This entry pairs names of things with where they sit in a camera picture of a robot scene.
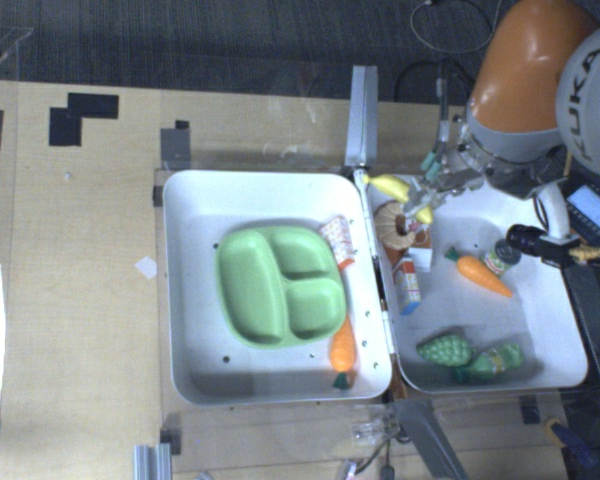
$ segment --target dark floor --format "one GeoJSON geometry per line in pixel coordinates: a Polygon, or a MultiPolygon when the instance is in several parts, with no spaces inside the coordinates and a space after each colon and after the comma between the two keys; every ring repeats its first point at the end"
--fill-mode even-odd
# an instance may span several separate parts
{"type": "MultiPolygon", "coordinates": [[[[24,80],[348,97],[353,64],[377,65],[380,97],[414,65],[398,99],[434,102],[444,56],[409,25],[423,0],[0,0],[0,27],[33,27],[24,80]]],[[[420,34],[466,50],[489,34],[498,0],[420,10],[420,34]]],[[[517,0],[505,0],[502,11],[517,0]]],[[[600,20],[600,0],[574,0],[600,20]]],[[[452,56],[475,76],[484,51],[452,56]]],[[[452,86],[452,101],[465,96],[452,86]]]]}

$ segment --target orange carrot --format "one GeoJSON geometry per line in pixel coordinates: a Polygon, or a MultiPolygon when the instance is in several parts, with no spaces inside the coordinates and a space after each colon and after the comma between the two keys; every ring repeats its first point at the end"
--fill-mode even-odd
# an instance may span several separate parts
{"type": "Polygon", "coordinates": [[[331,361],[333,369],[338,372],[333,386],[340,389],[348,389],[347,372],[353,368],[356,362],[356,343],[349,315],[345,317],[342,327],[333,335],[331,350],[329,351],[329,361],[331,361]]]}
{"type": "Polygon", "coordinates": [[[473,256],[461,257],[454,247],[449,249],[447,254],[445,254],[445,258],[455,261],[458,266],[458,272],[474,283],[500,295],[506,297],[513,296],[507,285],[500,281],[500,278],[491,272],[478,258],[474,258],[473,256]]]}

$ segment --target green plate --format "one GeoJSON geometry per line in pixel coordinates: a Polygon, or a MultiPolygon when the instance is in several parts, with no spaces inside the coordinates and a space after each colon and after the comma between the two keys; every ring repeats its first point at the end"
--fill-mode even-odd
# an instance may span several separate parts
{"type": "Polygon", "coordinates": [[[299,226],[236,231],[218,245],[216,275],[233,334],[282,348],[326,338],[344,322],[346,301],[329,244],[299,226]]]}

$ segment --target wooden table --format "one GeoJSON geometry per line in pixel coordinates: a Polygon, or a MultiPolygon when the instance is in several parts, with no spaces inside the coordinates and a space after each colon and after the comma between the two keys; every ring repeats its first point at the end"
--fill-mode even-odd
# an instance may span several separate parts
{"type": "MultiPolygon", "coordinates": [[[[200,162],[300,150],[337,163],[348,108],[340,100],[0,82],[0,263],[8,281],[0,480],[132,478],[134,445],[156,444],[158,291],[135,264],[156,258],[160,129],[189,121],[200,162]],[[49,108],[66,107],[69,92],[119,95],[119,117],[83,119],[81,147],[50,147],[49,108]]],[[[434,106],[380,104],[380,170],[416,169],[436,123],[434,106]]],[[[439,411],[452,444],[466,444],[458,456],[472,478],[567,478],[560,451],[539,425],[522,425],[515,403],[439,411]]],[[[399,478],[429,478],[412,445],[392,455],[399,478]]],[[[331,480],[338,465],[272,461],[211,473],[331,480]]]]}

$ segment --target green divided dish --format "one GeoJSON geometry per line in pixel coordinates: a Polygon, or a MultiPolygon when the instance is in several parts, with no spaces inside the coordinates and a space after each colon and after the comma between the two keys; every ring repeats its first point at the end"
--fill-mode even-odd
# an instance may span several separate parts
{"type": "Polygon", "coordinates": [[[218,245],[216,276],[229,328],[247,345],[301,345],[331,336],[344,322],[335,258],[309,229],[268,226],[228,235],[218,245]]]}

